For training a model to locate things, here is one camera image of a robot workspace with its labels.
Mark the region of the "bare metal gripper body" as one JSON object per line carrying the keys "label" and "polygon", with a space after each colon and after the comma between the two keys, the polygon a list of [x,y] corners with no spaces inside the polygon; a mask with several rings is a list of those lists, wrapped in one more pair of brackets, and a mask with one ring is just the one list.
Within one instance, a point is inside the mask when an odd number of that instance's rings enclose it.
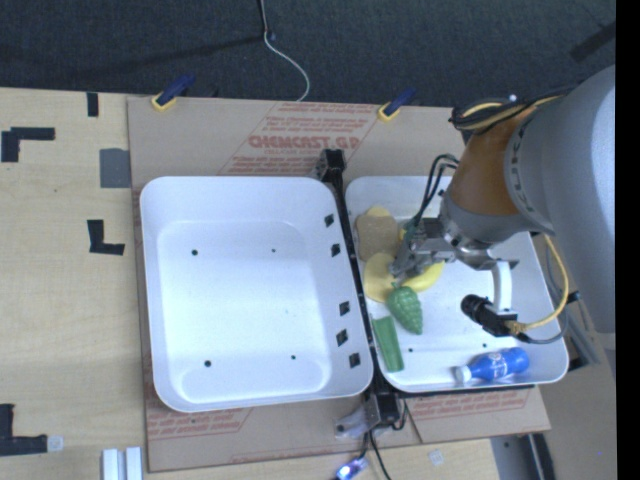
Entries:
{"label": "bare metal gripper body", "polygon": [[411,256],[420,256],[425,268],[436,263],[459,261],[474,270],[491,270],[494,257],[490,243],[465,236],[452,221],[441,217],[411,219],[404,225],[404,246]]}

